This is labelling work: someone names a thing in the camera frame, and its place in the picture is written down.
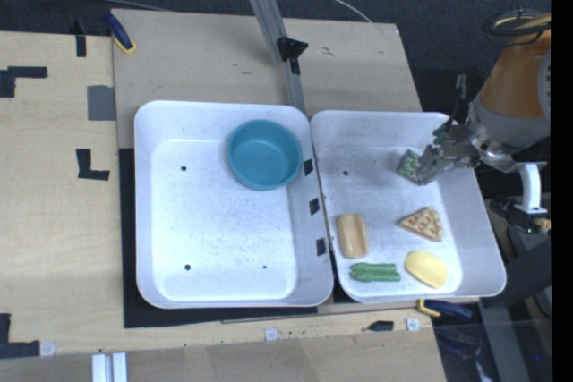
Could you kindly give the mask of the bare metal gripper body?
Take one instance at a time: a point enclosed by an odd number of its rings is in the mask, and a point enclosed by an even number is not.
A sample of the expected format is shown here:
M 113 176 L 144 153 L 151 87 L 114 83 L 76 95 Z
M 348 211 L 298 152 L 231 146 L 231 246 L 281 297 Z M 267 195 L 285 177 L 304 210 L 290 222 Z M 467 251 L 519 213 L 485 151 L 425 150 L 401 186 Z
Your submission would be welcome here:
M 521 150 L 483 124 L 440 127 L 440 156 L 455 166 L 475 167 L 481 163 L 508 173 L 516 168 L 513 155 Z

